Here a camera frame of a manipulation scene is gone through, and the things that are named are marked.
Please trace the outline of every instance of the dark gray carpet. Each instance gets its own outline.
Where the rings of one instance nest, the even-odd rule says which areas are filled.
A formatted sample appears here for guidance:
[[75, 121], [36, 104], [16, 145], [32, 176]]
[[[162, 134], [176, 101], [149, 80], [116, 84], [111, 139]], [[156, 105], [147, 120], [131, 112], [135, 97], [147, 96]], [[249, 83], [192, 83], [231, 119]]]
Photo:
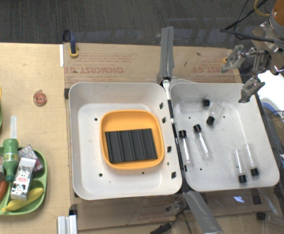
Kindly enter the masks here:
[[[173, 26], [175, 45], [233, 48], [240, 41], [219, 29], [236, 20], [244, 1], [0, 0], [0, 42], [62, 43], [70, 29], [79, 42], [159, 45], [161, 28]], [[250, 33], [264, 20], [253, 13], [238, 30]]]

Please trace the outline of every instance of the toy banana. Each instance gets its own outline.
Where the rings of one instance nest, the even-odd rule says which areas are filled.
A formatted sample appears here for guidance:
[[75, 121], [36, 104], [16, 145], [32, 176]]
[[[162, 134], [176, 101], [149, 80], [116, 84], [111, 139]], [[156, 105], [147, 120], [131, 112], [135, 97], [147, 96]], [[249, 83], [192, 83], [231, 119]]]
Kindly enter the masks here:
[[3, 207], [1, 211], [4, 213], [5, 211], [16, 211], [25, 205], [30, 204], [31, 202], [38, 199], [44, 192], [42, 187], [31, 189], [28, 193], [28, 198], [26, 201], [20, 199], [11, 200], [6, 207]]

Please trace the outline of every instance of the white tray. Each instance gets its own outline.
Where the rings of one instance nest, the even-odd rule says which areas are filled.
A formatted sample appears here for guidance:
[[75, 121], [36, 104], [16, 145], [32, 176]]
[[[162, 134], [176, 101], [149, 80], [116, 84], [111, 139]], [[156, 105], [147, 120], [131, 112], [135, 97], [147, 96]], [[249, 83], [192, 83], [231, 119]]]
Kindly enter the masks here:
[[[75, 193], [86, 200], [172, 195], [182, 183], [166, 93], [155, 83], [81, 82], [69, 91], [72, 169]], [[120, 109], [142, 109], [159, 120], [165, 155], [147, 169], [118, 170], [104, 160], [100, 147], [100, 119]]]
[[[255, 97], [248, 103], [238, 103], [242, 84], [177, 83], [170, 89], [177, 131], [186, 130], [194, 159], [193, 166], [187, 166], [186, 180], [191, 188], [199, 192], [231, 190], [239, 188], [270, 187], [279, 181], [279, 170], [268, 141], [262, 117]], [[208, 98], [222, 101], [225, 110], [213, 126], [206, 124], [208, 109], [183, 114], [182, 100]], [[200, 124], [213, 149], [213, 162], [201, 158], [194, 140], [193, 126]], [[240, 184], [233, 169], [231, 152], [250, 143], [258, 160], [260, 175]]]

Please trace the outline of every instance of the green bottle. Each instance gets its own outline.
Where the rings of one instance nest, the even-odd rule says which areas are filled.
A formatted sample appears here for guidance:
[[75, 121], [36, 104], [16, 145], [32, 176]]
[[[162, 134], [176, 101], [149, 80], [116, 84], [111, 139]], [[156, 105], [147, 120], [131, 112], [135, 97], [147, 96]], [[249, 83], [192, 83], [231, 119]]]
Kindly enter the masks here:
[[8, 138], [3, 142], [3, 167], [6, 170], [5, 181], [12, 183], [19, 164], [19, 142], [15, 138]]

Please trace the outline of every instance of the clear vial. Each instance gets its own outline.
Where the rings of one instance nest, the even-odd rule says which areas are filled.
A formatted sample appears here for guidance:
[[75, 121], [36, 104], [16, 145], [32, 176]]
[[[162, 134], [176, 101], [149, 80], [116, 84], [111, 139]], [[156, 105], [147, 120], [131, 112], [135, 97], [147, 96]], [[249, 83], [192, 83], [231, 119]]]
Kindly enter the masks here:
[[279, 226], [284, 227], [284, 217], [276, 215], [274, 213], [264, 213], [264, 212], [257, 212], [256, 213], [257, 219], [262, 221], [267, 221], [272, 224], [276, 224]]
[[246, 145], [243, 146], [243, 149], [248, 157], [248, 163], [251, 175], [258, 176], [259, 175], [258, 162], [255, 153], [253, 152], [251, 144], [247, 143]]
[[182, 113], [191, 113], [203, 110], [210, 106], [208, 99], [201, 100], [184, 100], [180, 103], [180, 110]]
[[244, 184], [247, 182], [246, 169], [243, 162], [242, 151], [236, 149], [232, 152], [232, 159], [234, 165], [234, 171], [238, 177], [239, 183]]
[[207, 124], [212, 126], [217, 118], [219, 118], [224, 111], [224, 107], [219, 102], [214, 102], [208, 112]]
[[206, 133], [202, 131], [199, 124], [194, 125], [193, 128], [195, 132], [195, 139], [202, 157], [204, 159], [212, 159], [212, 152], [207, 141]]
[[181, 142], [183, 144], [183, 150], [184, 150], [184, 152], [182, 153], [183, 162], [185, 164], [192, 164], [186, 131], [185, 130], [179, 131], [179, 136], [181, 138]]

